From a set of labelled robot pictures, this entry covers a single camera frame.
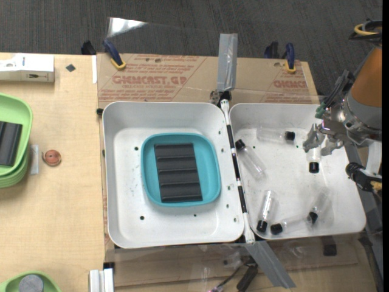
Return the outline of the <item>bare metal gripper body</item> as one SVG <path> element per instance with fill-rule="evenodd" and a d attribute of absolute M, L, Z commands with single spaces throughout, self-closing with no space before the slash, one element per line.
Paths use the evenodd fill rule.
<path fill-rule="evenodd" d="M 349 103 L 333 103 L 318 108 L 318 118 L 322 120 L 318 130 L 343 143 L 358 143 L 358 120 Z"/>

